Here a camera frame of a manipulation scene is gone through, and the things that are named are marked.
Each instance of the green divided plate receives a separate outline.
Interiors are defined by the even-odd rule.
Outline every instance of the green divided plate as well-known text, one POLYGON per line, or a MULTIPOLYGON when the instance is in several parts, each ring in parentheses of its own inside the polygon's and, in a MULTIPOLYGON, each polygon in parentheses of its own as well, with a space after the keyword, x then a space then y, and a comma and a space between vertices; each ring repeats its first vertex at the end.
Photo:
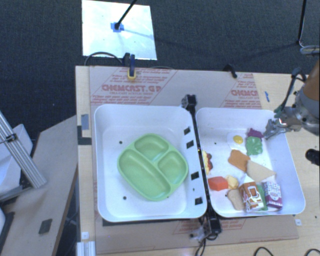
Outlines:
POLYGON ((124 179, 151 201, 170 196, 188 174, 188 164, 181 153, 154 133, 127 146, 118 157, 117 167, 124 179))

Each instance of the fried egg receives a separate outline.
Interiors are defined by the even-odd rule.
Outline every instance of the fried egg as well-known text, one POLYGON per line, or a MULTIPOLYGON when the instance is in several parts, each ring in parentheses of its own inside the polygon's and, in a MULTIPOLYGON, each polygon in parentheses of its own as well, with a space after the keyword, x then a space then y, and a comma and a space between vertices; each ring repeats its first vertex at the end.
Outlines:
POLYGON ((229 132, 226 136, 226 142, 232 150, 239 150, 246 154, 246 133, 245 132, 229 132))

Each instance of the egg yolk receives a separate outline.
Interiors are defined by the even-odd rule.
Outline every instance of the egg yolk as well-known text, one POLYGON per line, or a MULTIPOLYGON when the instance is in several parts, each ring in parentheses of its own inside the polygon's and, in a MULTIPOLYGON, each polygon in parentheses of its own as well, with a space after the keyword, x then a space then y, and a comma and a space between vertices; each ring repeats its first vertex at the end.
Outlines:
POLYGON ((236 135, 233 137, 233 141, 237 144, 241 144, 242 142, 244 142, 244 139, 241 136, 236 135))

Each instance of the black pole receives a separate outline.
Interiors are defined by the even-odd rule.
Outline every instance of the black pole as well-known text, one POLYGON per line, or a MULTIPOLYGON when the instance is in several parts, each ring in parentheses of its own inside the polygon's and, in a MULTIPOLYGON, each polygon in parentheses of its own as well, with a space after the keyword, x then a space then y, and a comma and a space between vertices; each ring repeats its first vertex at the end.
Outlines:
POLYGON ((130 4, 130 6, 128 7, 128 9, 126 9, 125 13, 122 15, 122 17, 119 19, 119 21, 114 24, 114 28, 116 30, 119 29, 121 22, 123 21, 123 19, 126 17, 126 15, 128 14, 128 12, 131 10, 132 6, 134 6, 134 4, 136 3, 136 1, 138 0, 133 0, 132 3, 130 4))
POLYGON ((298 41, 297 41, 298 44, 301 44, 302 30, 304 29, 304 22, 305 22, 306 5, 307 5, 307 0, 303 0, 301 17, 300 17, 298 41))

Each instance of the beige bread slice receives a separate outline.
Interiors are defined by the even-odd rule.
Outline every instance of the beige bread slice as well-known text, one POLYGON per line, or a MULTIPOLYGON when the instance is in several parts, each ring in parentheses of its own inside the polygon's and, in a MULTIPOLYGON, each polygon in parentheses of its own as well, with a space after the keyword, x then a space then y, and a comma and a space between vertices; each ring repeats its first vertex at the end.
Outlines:
POLYGON ((244 201, 240 195, 239 189, 232 189, 227 194, 235 210, 240 211, 245 208, 244 201))
POLYGON ((271 177, 272 175, 276 175, 276 172, 262 166, 261 164, 248 160, 246 164, 246 174, 257 183, 271 177))

